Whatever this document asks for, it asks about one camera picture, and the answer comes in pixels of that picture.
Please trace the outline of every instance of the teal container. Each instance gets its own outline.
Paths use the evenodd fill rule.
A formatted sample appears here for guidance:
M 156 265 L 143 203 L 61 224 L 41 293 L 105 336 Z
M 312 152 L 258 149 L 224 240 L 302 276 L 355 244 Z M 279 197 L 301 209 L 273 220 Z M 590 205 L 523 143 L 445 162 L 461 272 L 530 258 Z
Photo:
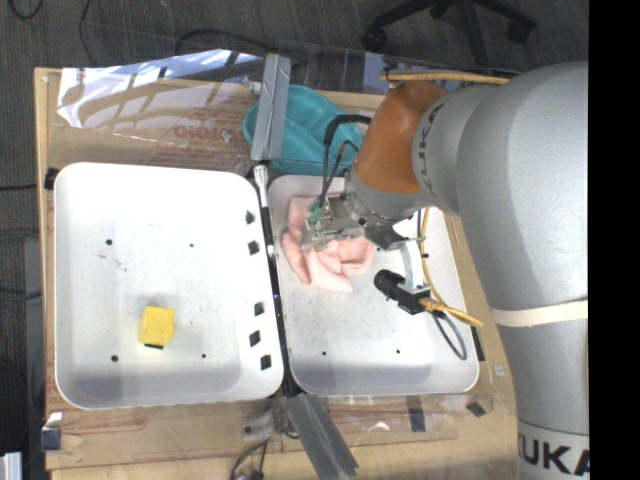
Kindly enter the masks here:
M 334 117 L 343 114 L 340 108 L 313 89 L 303 85 L 290 85 L 282 157 L 273 161 L 273 168 L 280 174 L 322 176 L 325 130 Z M 246 113 L 242 123 L 242 131 L 249 144 L 253 144 L 257 116 L 256 103 Z M 329 149 L 329 172 L 335 164 L 338 149 L 345 140 L 353 142 L 358 148 L 362 145 L 362 134 L 355 124 L 338 126 Z M 346 148 L 340 165 L 350 166 L 355 155 L 352 148 Z

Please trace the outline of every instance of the chair caster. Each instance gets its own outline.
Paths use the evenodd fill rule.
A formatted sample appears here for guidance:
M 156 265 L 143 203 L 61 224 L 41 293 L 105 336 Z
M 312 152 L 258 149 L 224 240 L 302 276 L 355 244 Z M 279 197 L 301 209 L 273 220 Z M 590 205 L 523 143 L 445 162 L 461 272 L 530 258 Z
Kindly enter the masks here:
M 514 43 L 524 43 L 534 28 L 536 28 L 536 25 L 531 25 L 530 23 L 524 23 L 522 21 L 513 21 L 509 25 L 507 37 Z
M 387 34 L 381 28 L 369 28 L 362 36 L 362 46 L 370 52 L 379 51 L 387 43 Z

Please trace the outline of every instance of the yellow block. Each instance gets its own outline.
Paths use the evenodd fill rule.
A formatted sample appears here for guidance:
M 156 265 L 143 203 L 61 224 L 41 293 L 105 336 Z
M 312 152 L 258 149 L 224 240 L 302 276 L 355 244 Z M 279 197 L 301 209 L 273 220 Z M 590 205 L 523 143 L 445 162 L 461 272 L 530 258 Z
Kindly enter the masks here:
M 173 336 L 175 311 L 147 306 L 140 320 L 138 340 L 145 345 L 164 347 Z

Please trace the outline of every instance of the pink towel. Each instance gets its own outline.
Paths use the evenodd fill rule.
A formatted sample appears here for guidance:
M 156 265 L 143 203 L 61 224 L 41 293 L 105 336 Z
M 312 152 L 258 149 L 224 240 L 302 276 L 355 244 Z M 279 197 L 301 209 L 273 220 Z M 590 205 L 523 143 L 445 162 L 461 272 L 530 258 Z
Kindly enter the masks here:
M 282 235 L 282 250 L 291 268 L 305 284 L 325 290 L 351 292 L 349 275 L 364 272 L 373 259 L 374 245 L 364 237 L 332 240 L 326 249 L 303 251 L 300 247 L 304 220 L 313 197 L 291 198 L 288 229 Z

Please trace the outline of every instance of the cardboard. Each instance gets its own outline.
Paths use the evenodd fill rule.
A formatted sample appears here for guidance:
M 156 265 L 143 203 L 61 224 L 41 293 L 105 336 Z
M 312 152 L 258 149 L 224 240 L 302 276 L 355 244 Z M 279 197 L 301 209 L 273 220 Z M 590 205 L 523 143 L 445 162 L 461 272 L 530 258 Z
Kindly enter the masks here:
M 191 88 L 199 94 L 222 96 L 204 100 L 198 99 L 202 94 L 194 96 L 201 102 L 197 108 L 185 106 L 171 116 L 164 129 L 149 125 L 144 129 L 132 128 L 128 123 L 114 135 L 113 130 L 102 125 L 96 127 L 94 123 L 89 127 L 87 119 L 78 121 L 85 123 L 84 127 L 73 126 L 69 117 L 62 119 L 58 113 L 61 80 L 60 70 L 35 70 L 47 351 L 46 415 L 47 418 L 55 413 L 61 415 L 61 448 L 47 453 L 46 468 L 52 471 L 53 478 L 60 479 L 107 475 L 227 478 L 235 457 L 248 444 L 243 440 L 244 423 L 268 410 L 271 401 L 84 411 L 71 406 L 60 395 L 53 360 L 53 192 L 43 187 L 50 169 L 59 170 L 78 161 L 172 165 L 243 173 L 250 165 L 249 150 L 237 133 L 241 133 L 242 112 L 255 98 L 239 84 L 220 87 L 231 84 L 163 80 L 157 87 L 155 84 L 144 86 L 145 97 L 154 91 L 166 96 L 173 88 L 179 91 Z M 368 115 L 375 112 L 383 99 L 350 93 L 323 94 L 347 113 Z M 118 105 L 117 99 L 111 103 Z M 217 110 L 218 104 L 225 109 L 224 114 Z M 195 126 L 194 120 L 204 123 L 203 129 L 218 130 L 219 135 L 189 128 Z M 229 142 L 224 138 L 219 140 L 222 130 L 231 135 Z M 497 329 L 491 323 L 461 223 L 451 218 L 448 226 L 465 302 L 470 312 L 485 322 L 479 333 L 486 356 L 486 361 L 481 363 L 479 382 L 469 393 L 455 396 L 411 400 L 405 397 L 332 399 L 327 404 L 328 410 L 360 463 L 361 477 L 380 474 L 424 478 L 427 472 L 434 472 L 433 478 L 445 478 L 438 475 L 451 470 L 486 470 L 486 478 L 501 478 L 498 472 L 509 474 L 515 468 L 516 419 L 508 365 Z M 480 407 L 477 413 L 468 408 L 476 407 L 473 404 Z M 423 424 L 422 429 L 416 430 L 416 415 Z M 300 442 L 286 436 L 270 442 L 265 472 L 271 478 L 315 478 Z

